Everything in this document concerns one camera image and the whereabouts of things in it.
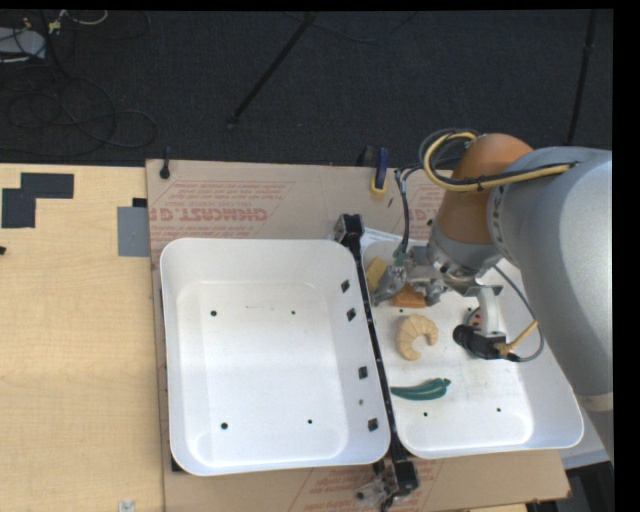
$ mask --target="cardboard sheet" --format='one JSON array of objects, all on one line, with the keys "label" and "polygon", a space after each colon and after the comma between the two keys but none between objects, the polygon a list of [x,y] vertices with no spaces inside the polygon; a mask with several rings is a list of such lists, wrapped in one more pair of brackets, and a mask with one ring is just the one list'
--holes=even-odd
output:
[{"label": "cardboard sheet", "polygon": [[[325,238],[341,214],[362,215],[366,227],[402,234],[402,202],[387,176],[384,196],[369,191],[371,168],[149,160],[148,207],[158,389],[167,512],[340,512],[375,510],[355,501],[370,466],[196,477],[174,471],[168,432],[166,358],[158,271],[162,249],[183,237]],[[414,173],[408,182],[410,236],[426,240],[443,190]],[[415,460],[421,485],[393,510],[445,511],[567,497],[569,483],[556,451]]]}]

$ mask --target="black carpet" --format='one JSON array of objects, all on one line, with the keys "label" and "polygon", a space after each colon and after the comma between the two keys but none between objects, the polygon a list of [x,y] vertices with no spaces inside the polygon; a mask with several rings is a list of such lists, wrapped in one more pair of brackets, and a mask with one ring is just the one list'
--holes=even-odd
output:
[{"label": "black carpet", "polygon": [[[44,59],[0,54],[0,161],[353,165],[372,145],[399,166],[449,127],[611,149],[613,9],[594,12],[585,46],[589,9],[321,11],[229,129],[303,12],[69,11]],[[44,36],[58,15],[0,27]]]}]

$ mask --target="wooden surface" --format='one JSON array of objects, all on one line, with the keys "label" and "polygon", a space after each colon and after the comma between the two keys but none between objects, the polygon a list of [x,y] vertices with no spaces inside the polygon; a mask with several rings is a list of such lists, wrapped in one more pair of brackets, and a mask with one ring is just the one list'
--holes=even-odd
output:
[{"label": "wooden surface", "polygon": [[0,229],[0,511],[163,510],[149,258],[118,256],[117,208],[143,168],[0,165],[75,175],[36,227]]}]

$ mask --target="black pole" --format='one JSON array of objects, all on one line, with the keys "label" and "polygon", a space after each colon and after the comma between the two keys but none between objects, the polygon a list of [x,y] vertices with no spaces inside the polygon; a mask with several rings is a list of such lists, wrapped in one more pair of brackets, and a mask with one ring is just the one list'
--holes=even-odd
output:
[{"label": "black pole", "polygon": [[587,78],[587,67],[589,65],[589,57],[593,51],[594,36],[596,30],[596,12],[597,9],[591,9],[589,13],[589,24],[587,25],[587,36],[584,41],[584,48],[582,51],[582,68],[580,69],[580,78],[578,79],[578,87],[576,89],[576,98],[573,104],[573,115],[571,117],[571,124],[569,125],[569,135],[567,136],[566,145],[573,144],[573,137],[576,134],[576,125],[578,124],[578,115],[580,114],[580,107],[582,106],[582,93],[584,92],[584,83]]},{"label": "black pole", "polygon": [[231,117],[229,117],[229,121],[227,125],[228,128],[233,128],[238,123],[238,120],[242,112],[244,112],[244,110],[249,106],[249,103],[251,103],[253,98],[255,98],[255,96],[258,94],[260,89],[262,89],[264,84],[267,83],[267,81],[269,80],[271,75],[274,73],[274,71],[278,68],[278,66],[282,63],[284,58],[289,54],[291,49],[298,42],[298,39],[300,39],[304,31],[307,30],[307,28],[314,22],[317,15],[318,13],[315,11],[309,11],[304,13],[304,20],[300,25],[300,27],[298,28],[298,30],[296,31],[296,33],[293,34],[293,36],[291,37],[287,45],[282,49],[280,54],[276,57],[276,60],[274,60],[273,64],[271,64],[271,66],[269,67],[269,69],[267,69],[264,75],[262,75],[262,78],[258,80],[258,83],[254,86],[254,88],[247,95],[244,101],[240,104],[240,106],[236,109],[236,111],[233,114],[231,114]]}]

